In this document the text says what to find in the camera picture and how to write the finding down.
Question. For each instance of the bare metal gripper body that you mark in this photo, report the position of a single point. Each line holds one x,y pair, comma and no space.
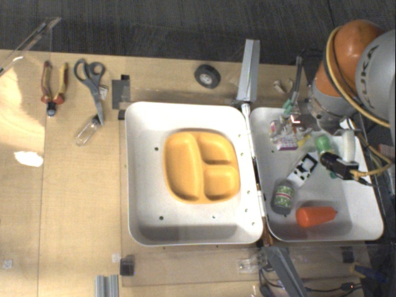
307,117

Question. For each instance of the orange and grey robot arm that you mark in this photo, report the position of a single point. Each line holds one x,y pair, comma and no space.
376,73

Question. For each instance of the green plastic bottle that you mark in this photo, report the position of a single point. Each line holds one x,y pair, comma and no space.
323,144

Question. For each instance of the black and white carton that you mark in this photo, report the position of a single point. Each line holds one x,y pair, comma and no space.
303,170

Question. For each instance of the green and white can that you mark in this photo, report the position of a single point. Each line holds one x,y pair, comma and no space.
283,196

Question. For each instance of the white plastic tray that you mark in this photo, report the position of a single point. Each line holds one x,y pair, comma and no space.
145,166
340,203

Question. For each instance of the orange carrot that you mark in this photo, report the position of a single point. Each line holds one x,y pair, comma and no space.
314,216

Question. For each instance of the black tape roll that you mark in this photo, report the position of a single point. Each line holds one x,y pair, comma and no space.
207,76

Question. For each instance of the orange divided plate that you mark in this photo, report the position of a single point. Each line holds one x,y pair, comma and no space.
182,166

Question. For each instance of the grey scissors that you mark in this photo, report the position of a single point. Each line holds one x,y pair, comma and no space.
92,82

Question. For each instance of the clear plastic bottle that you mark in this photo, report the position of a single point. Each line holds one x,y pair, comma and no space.
86,131

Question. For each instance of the red and yellow pliers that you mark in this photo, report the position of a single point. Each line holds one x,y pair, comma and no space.
46,85

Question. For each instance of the black cylinder on white bracket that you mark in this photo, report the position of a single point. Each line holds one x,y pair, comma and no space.
338,164

